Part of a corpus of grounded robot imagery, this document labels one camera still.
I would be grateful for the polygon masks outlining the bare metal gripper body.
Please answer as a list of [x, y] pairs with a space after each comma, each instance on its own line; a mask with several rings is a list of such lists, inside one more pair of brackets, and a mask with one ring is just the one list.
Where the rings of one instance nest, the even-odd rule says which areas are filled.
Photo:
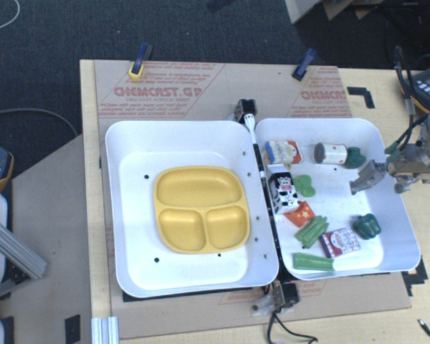
[[430, 140], [410, 143], [388, 157], [387, 172], [397, 185], [430, 183]]

